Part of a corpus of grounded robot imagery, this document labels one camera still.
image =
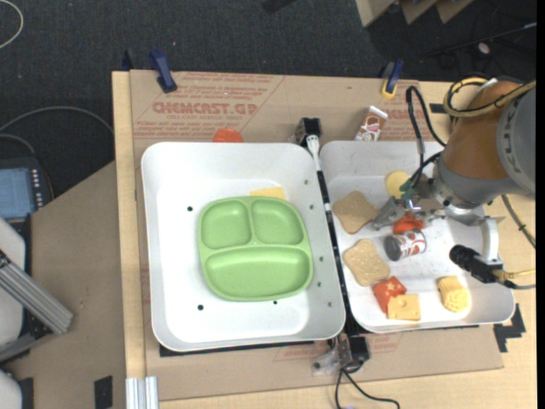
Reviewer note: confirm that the bare metal gripper finger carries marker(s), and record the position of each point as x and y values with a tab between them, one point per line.
389	213
433	217

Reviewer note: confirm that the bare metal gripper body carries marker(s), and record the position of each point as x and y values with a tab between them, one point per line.
430	200

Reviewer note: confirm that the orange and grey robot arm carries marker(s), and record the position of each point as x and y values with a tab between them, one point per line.
477	143

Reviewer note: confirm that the yellow round biscuit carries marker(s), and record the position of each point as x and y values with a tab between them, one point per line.
395	181

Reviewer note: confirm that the brown bread slice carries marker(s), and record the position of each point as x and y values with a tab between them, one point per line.
366	262
354	212

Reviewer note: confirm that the red and white can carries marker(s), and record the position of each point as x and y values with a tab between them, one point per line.
409	245

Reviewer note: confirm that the white plastic tray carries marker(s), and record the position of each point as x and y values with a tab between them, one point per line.
430	279
179	237

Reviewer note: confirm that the thin black and white rod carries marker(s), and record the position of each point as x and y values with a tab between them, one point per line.
328	205

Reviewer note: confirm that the yellow corn cob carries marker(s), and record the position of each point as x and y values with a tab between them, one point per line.
454	296

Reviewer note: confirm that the brown and white carton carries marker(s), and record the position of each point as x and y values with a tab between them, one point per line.
371	124

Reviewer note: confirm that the yellow cheese wedge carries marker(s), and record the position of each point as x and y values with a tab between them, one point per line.
406	308

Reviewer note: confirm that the yellow cheese slice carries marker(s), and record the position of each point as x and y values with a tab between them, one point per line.
270	192

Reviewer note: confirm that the green divided plate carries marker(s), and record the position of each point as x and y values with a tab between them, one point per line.
255	266

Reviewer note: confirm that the brown cardboard board, red print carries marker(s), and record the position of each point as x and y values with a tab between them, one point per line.
255	100

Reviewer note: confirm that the orange round lid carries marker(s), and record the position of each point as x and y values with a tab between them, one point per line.
227	135

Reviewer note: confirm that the black cylinder on white bracket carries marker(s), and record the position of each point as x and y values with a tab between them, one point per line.
472	260

